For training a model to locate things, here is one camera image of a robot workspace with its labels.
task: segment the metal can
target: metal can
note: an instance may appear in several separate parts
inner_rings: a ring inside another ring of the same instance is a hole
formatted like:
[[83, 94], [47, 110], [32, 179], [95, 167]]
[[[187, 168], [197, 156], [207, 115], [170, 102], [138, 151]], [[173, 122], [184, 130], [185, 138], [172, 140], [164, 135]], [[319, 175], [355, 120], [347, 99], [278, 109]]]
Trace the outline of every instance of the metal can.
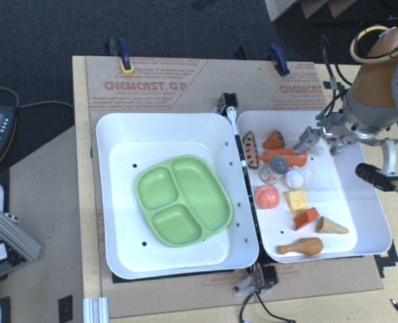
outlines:
[[275, 155], [260, 170], [260, 178], [266, 184], [276, 184], [288, 171], [288, 162], [285, 158]]

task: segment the green plate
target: green plate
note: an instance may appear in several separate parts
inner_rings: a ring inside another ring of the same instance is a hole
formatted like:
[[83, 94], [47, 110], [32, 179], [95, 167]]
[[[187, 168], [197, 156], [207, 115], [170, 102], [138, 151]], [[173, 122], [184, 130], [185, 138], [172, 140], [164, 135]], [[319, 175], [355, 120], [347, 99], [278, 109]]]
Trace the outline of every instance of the green plate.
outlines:
[[148, 224], [168, 246], [187, 246], [216, 234], [232, 220], [231, 201], [211, 167], [183, 155], [139, 175], [135, 193]]

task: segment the yellow cheese block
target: yellow cheese block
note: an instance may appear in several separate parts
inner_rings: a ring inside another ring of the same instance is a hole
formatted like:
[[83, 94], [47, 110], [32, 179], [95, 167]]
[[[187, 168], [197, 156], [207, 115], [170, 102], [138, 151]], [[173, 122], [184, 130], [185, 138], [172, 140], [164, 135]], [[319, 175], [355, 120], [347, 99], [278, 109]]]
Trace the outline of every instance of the yellow cheese block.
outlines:
[[297, 216], [308, 208], [307, 192], [305, 189], [291, 190], [284, 193], [288, 206], [294, 216]]

